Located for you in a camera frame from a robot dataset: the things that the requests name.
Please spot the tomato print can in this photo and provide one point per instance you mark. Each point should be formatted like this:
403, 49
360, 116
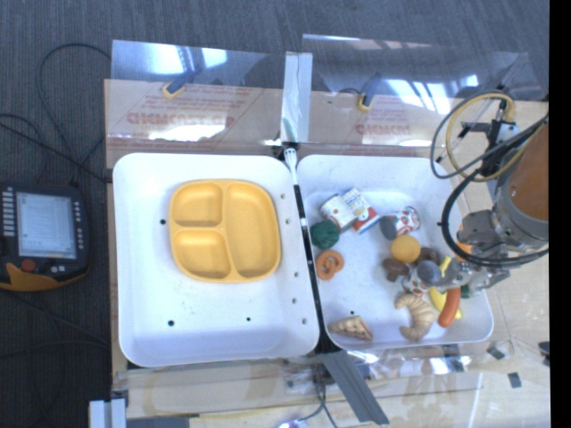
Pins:
405, 222

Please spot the thin black and white rod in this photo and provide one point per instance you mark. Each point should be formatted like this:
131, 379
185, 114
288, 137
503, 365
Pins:
303, 221

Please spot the yellow divided plate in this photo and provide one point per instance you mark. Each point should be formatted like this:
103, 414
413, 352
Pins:
250, 221

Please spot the tan croissant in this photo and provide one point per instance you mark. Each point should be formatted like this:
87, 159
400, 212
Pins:
421, 315

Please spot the yellow ball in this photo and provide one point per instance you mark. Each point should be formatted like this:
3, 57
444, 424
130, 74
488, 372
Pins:
405, 249

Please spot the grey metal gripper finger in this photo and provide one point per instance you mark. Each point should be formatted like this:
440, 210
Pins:
456, 274
490, 278

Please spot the orange pretzel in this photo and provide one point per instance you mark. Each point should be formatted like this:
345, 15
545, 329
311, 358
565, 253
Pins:
322, 271

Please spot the pizza slice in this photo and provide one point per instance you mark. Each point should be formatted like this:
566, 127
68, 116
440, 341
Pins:
354, 328

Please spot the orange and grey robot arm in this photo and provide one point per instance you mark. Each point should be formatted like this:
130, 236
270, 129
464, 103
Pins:
531, 181

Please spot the orange sausage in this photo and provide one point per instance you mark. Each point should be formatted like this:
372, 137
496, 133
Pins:
449, 308

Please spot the red print can grey lid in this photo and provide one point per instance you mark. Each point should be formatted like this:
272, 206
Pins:
421, 279

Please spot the white plastic tray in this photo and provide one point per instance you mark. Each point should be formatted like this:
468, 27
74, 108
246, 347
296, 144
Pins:
366, 283
147, 283

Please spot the brown toy food piece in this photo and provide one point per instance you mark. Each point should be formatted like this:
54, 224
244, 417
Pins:
431, 255
393, 269

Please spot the white red blue carton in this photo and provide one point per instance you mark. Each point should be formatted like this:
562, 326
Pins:
363, 214

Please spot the yellow banana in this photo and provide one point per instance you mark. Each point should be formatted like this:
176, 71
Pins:
439, 302

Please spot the green broccoli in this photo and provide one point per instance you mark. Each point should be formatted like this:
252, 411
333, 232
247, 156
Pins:
325, 233

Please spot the brown cardboard board red print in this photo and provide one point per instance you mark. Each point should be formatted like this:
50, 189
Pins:
134, 143

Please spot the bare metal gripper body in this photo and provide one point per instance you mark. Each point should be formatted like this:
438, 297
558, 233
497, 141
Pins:
481, 232

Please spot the black cylinder on white bracket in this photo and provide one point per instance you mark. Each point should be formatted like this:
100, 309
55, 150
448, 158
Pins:
494, 158

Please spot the white can with red label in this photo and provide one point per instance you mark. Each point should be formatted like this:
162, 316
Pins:
334, 210

